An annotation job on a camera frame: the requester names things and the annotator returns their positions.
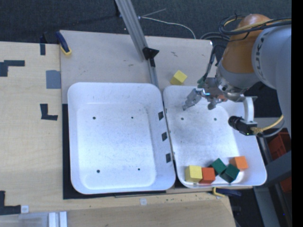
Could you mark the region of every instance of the gray tape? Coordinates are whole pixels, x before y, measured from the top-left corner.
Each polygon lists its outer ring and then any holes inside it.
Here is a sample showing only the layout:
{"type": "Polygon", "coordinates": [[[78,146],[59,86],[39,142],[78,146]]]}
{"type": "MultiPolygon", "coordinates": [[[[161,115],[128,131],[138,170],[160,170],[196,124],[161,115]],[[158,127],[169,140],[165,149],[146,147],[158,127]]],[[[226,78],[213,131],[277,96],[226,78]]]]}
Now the gray tape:
{"type": "Polygon", "coordinates": [[[46,88],[61,89],[61,73],[57,70],[46,71],[46,88]]]}

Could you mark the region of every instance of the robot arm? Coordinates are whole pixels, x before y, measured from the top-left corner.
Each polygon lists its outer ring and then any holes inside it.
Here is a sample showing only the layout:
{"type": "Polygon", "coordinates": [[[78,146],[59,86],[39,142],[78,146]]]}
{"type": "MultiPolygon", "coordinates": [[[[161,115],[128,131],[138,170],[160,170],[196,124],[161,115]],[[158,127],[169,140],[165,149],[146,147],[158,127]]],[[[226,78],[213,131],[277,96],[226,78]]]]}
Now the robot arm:
{"type": "Polygon", "coordinates": [[[202,77],[198,81],[198,88],[202,90],[193,89],[183,104],[183,110],[195,105],[201,97],[207,99],[210,110],[226,100],[243,102],[246,100],[243,93],[259,81],[277,90],[291,136],[290,19],[274,20],[259,14],[242,17],[238,27],[231,31],[216,76],[202,77]]]}

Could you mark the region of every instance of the metal pole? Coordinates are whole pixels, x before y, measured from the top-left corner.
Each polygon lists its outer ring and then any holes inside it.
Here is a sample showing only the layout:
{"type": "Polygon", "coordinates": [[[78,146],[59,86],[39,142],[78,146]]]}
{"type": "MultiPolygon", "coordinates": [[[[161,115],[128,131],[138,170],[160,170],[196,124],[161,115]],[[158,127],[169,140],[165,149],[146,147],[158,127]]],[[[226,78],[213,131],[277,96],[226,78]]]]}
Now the metal pole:
{"type": "MultiPolygon", "coordinates": [[[[134,10],[133,4],[131,0],[115,0],[120,13],[122,15],[122,19],[126,25],[126,28],[133,40],[133,43],[136,47],[136,50],[141,58],[141,60],[146,60],[143,49],[148,48],[147,42],[145,40],[141,25],[139,23],[139,19],[134,10]]],[[[155,86],[159,87],[156,69],[151,66],[151,60],[148,60],[148,68],[151,77],[151,83],[155,86]]]]}

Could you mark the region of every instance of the blue clamp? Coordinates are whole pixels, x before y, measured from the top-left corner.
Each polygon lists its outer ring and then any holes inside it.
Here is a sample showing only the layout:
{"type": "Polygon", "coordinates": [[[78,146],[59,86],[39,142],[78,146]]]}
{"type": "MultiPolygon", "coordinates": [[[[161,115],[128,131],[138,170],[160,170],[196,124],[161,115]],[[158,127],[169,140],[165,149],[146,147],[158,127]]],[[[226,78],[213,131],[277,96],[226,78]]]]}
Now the blue clamp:
{"type": "Polygon", "coordinates": [[[59,40],[60,43],[60,49],[62,50],[62,52],[66,55],[71,54],[71,49],[69,48],[69,46],[67,45],[63,35],[58,31],[55,33],[57,39],[59,40]]]}

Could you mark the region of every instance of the orange cube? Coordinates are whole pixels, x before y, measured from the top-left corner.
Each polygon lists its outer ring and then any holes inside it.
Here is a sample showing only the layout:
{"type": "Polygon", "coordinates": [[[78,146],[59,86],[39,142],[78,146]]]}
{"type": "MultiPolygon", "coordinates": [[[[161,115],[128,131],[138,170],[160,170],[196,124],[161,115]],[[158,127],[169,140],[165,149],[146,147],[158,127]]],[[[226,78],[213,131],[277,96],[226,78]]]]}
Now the orange cube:
{"type": "Polygon", "coordinates": [[[199,183],[211,184],[216,179],[213,167],[202,167],[202,179],[199,183]]]}
{"type": "Polygon", "coordinates": [[[243,171],[248,168],[245,156],[234,157],[230,160],[230,164],[238,168],[240,171],[243,171]]]}

